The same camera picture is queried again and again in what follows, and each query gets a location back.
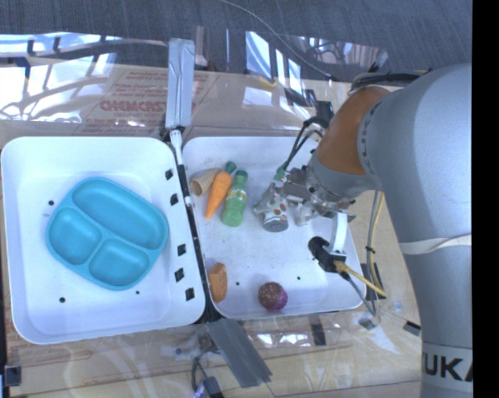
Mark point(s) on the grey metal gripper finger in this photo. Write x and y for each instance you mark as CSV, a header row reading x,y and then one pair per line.
x,y
268,200
304,215

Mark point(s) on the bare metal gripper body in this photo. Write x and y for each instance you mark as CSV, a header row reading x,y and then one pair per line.
x,y
303,191

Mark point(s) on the white can with orange print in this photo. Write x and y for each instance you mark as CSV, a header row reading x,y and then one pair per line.
x,y
275,219

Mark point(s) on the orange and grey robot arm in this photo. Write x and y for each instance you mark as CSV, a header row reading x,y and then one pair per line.
x,y
423,172

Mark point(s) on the green bottle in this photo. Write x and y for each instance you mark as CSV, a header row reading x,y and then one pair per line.
x,y
234,205

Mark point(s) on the orange carrot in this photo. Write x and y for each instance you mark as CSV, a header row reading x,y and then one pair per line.
x,y
217,191

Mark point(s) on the white plastic tray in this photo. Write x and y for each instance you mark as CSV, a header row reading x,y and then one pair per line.
x,y
30,239
258,259

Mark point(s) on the beige ice cream cone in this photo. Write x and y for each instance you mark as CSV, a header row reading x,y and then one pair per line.
x,y
202,182

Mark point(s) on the brown and purple doughnut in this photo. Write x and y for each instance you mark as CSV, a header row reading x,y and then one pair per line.
x,y
272,296

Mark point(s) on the orange bread slice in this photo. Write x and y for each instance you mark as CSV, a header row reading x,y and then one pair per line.
x,y
219,282

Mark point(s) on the blue divided plate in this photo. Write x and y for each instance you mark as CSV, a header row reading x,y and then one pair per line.
x,y
108,232

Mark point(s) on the brown cardboard board red print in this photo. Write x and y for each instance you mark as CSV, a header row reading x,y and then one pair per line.
x,y
121,102

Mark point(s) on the black cylinder on white bracket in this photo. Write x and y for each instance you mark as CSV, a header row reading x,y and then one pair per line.
x,y
323,253

